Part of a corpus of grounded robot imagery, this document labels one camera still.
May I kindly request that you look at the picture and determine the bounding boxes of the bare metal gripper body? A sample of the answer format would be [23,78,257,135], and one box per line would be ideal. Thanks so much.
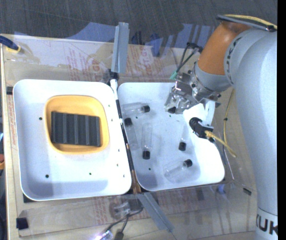
[170,70,221,108]

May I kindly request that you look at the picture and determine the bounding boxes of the white plastic tray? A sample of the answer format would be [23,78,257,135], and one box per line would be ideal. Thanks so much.
[117,81,226,193]
[12,78,133,202]

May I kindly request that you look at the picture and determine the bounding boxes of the clear plastic bottle, black cap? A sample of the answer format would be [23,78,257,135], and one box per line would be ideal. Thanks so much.
[123,117,140,151]
[178,123,191,152]
[121,102,151,118]
[163,158,193,183]
[140,122,154,161]

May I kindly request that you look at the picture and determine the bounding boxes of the thin black and white rod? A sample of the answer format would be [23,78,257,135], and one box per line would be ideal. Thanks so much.
[109,78,142,194]

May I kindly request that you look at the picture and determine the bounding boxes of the orange plate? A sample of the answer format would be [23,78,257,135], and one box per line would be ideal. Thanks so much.
[44,94,110,156]

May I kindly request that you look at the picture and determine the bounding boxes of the black ribbed block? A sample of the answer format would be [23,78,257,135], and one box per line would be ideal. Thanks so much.
[50,110,102,148]

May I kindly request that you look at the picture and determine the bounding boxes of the brown cardboard board, red print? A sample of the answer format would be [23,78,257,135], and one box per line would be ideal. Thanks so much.
[0,33,259,238]

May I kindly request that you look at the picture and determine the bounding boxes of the black cylinder on white bracket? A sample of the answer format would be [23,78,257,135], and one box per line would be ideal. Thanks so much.
[189,99,216,140]

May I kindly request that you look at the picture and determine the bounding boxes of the black block with thin wires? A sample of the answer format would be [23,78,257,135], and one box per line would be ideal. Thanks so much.
[127,196,144,211]
[102,68,120,83]

